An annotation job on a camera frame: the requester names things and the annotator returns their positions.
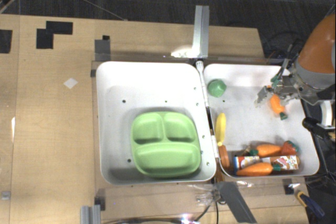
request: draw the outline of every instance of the white tray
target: white tray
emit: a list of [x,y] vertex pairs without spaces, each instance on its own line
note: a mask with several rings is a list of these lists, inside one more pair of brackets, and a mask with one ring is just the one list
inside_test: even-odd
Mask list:
[[263,142],[282,145],[291,140],[299,146],[300,168],[289,175],[271,175],[271,177],[309,176],[319,169],[318,155],[311,137],[302,126],[304,111],[299,100],[292,100],[286,106],[288,119],[281,121],[272,111],[269,102],[255,108],[254,100],[264,85],[278,72],[275,66],[250,65],[209,65],[204,70],[206,84],[214,79],[222,79],[227,85],[220,98],[209,96],[213,122],[224,112],[227,118],[226,146],[232,163],[233,156],[248,145]]
[[[215,155],[197,70],[184,63],[105,62],[97,69],[101,173],[111,184],[202,182],[216,172]],[[131,125],[140,114],[189,116],[200,140],[200,168],[176,179],[153,179],[132,161]]]

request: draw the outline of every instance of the green plate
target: green plate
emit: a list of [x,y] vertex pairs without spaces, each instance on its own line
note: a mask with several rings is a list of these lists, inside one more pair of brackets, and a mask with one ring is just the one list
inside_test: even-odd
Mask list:
[[193,121],[176,112],[150,112],[135,118],[131,131],[137,169],[155,178],[172,178],[195,172],[201,149]]

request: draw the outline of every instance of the toy carrot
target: toy carrot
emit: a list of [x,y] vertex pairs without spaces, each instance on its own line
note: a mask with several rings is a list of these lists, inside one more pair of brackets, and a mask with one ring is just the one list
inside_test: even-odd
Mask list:
[[280,98],[276,94],[273,94],[269,101],[271,103],[272,110],[276,114],[280,115],[281,120],[288,118],[285,114],[285,107],[280,104]]
[[252,156],[258,155],[260,158],[279,156],[281,153],[281,146],[273,144],[261,144],[255,150],[250,150]]
[[299,148],[297,145],[295,145],[292,141],[287,140],[282,146],[281,155],[296,155],[298,151]]
[[238,170],[237,176],[267,176],[272,173],[272,171],[280,171],[279,165],[272,166],[270,163],[256,163],[242,170]]

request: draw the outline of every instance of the banana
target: banana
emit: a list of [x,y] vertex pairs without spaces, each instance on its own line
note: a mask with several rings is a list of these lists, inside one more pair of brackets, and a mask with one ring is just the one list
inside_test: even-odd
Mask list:
[[225,138],[226,116],[224,113],[219,114],[216,120],[215,136],[218,146],[222,146]]

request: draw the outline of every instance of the wooden table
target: wooden table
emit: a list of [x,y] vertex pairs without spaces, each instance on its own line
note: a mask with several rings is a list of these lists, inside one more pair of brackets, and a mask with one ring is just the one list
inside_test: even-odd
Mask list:
[[[36,29],[46,28],[47,20],[73,22],[73,34],[54,35],[53,50],[36,49]],[[90,77],[95,39],[110,36],[112,53],[169,55],[192,43],[193,26],[0,15],[0,29],[13,30],[10,54],[0,55],[0,191],[12,192],[10,200],[0,200],[0,223],[79,223],[80,207],[92,206],[96,194]],[[263,57],[258,31],[210,27],[209,54]],[[70,78],[78,81],[72,89],[63,84]],[[307,193],[303,178],[298,180]],[[281,188],[266,189],[263,197],[257,189],[245,191],[258,222],[308,223],[305,209]],[[141,197],[135,202],[137,211],[148,206]],[[235,223],[227,206],[219,209],[220,223]],[[215,218],[211,208],[202,223]]]

